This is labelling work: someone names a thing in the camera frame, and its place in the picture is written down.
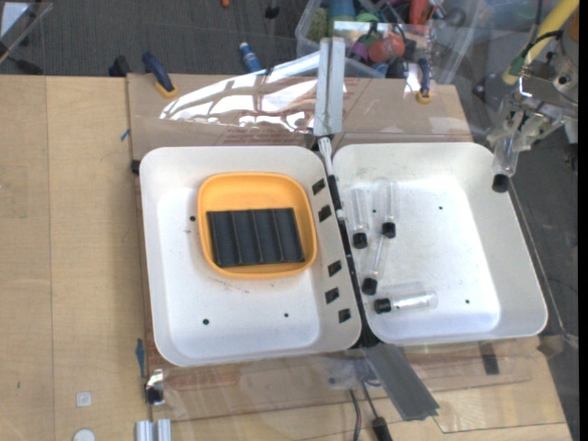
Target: test tube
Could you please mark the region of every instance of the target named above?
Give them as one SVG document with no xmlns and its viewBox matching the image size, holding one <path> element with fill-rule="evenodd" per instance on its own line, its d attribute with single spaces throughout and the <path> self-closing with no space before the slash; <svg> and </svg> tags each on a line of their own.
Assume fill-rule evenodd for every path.
<svg viewBox="0 0 588 441">
<path fill-rule="evenodd" d="M 438 297 L 434 288 L 422 283 L 412 283 L 398 287 L 390 292 L 390 296 L 374 301 L 376 313 L 390 311 L 408 311 L 417 309 L 434 309 Z"/>
<path fill-rule="evenodd" d="M 378 235 L 376 240 L 369 246 L 369 250 L 367 251 L 366 269 L 362 272 L 362 275 L 365 276 L 361 285 L 361 290 L 364 294 L 369 296 L 376 294 L 378 281 L 380 281 L 384 275 L 389 249 L 390 240 L 384 235 Z"/>
<path fill-rule="evenodd" d="M 382 234 L 389 239 L 396 236 L 398 219 L 398 183 L 387 178 L 377 182 L 378 214 L 382 222 Z"/>
<path fill-rule="evenodd" d="M 354 187 L 349 190 L 347 199 L 353 246 L 360 249 L 366 248 L 369 229 L 366 192 L 359 187 Z"/>
<path fill-rule="evenodd" d="M 492 189 L 497 193 L 508 191 L 510 177 L 515 174 L 518 162 L 518 132 L 502 137 L 494 147 L 494 158 L 492 160 L 492 172 L 494 180 Z"/>
</svg>

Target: wooden board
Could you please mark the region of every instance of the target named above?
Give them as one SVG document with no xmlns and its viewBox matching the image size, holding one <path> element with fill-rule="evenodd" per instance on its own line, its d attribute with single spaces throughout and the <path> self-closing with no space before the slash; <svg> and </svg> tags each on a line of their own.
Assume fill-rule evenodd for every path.
<svg viewBox="0 0 588 441">
<path fill-rule="evenodd" d="M 0 438 L 54 439 L 44 77 L 0 77 Z"/>
<path fill-rule="evenodd" d="M 2 77 L 0 119 L 1 437 L 61 441 L 89 427 L 97 439 L 131 440 L 150 410 L 135 356 L 145 326 L 125 82 Z M 439 416 L 392 423 L 392 436 L 571 439 L 547 361 L 535 353 L 526 363 L 530 376 L 515 384 L 437 381 Z M 81 391 L 91 405 L 76 407 Z M 388 400 L 376 406 L 399 421 Z M 174 440 L 347 441 L 354 421 L 349 402 L 333 403 L 175 423 Z"/>
<path fill-rule="evenodd" d="M 50 78 L 47 87 L 55 434 L 86 427 L 131 439 L 148 408 L 135 355 L 144 324 L 125 85 Z M 81 391 L 90 406 L 76 407 Z"/>
</svg>

